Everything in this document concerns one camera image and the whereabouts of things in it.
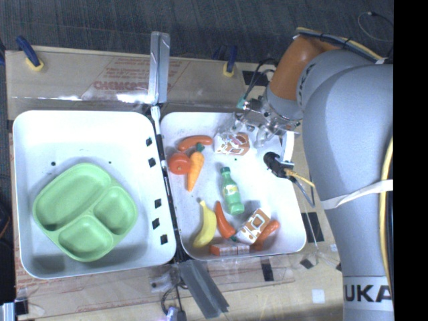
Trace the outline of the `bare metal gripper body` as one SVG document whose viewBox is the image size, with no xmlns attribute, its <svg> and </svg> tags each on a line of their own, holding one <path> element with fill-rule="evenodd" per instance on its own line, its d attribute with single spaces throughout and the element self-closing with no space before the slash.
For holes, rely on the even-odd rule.
<svg viewBox="0 0 428 321">
<path fill-rule="evenodd" d="M 290 120 L 276 112 L 265 96 L 250 100 L 241 98 L 237 108 L 239 111 L 235 113 L 235 119 L 246 119 L 249 129 L 264 127 L 272 135 L 283 136 L 300 125 L 299 120 Z"/>
</svg>

